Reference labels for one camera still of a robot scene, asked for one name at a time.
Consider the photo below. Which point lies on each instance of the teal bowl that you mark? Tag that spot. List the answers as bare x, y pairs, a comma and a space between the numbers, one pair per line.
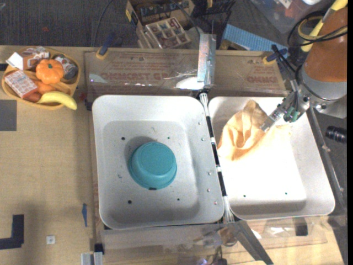
153, 164

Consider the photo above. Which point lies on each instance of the black cylinder on white bracket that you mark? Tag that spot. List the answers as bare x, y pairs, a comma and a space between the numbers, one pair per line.
335, 133

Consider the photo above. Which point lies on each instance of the yellow banana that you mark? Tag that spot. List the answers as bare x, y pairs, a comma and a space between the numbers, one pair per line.
59, 97

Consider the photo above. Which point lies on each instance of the white plastic tray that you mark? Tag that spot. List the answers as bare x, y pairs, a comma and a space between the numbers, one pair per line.
171, 114
270, 181

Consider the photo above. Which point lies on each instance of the orange carrot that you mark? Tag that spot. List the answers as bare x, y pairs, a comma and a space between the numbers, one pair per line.
45, 87

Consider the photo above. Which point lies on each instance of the small printed can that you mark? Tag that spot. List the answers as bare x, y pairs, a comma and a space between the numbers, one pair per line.
67, 66

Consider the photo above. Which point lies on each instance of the white and orange carton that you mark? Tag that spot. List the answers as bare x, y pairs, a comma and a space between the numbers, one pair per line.
27, 59

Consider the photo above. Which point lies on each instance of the orange toy pumpkin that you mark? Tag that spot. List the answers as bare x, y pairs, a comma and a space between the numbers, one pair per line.
49, 71

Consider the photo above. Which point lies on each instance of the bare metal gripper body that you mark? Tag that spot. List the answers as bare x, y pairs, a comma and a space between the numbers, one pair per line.
289, 106

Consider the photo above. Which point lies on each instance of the orange divided plate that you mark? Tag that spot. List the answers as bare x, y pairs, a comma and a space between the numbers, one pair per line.
72, 88

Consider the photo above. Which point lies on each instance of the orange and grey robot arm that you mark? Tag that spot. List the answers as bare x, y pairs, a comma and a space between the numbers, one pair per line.
328, 54

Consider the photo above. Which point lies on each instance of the brown cardboard board red print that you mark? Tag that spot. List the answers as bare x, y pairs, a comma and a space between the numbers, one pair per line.
154, 73

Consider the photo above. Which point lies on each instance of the pink and white packet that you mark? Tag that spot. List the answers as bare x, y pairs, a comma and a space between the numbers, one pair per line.
20, 84

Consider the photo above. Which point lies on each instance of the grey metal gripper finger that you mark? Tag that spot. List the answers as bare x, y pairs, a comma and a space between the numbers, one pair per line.
269, 127
264, 124

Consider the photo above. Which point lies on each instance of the orange cloth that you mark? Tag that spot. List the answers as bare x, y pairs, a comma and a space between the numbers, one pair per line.
242, 137

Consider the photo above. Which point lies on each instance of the red-orange toy sausage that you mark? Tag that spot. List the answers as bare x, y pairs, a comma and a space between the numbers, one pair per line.
33, 97

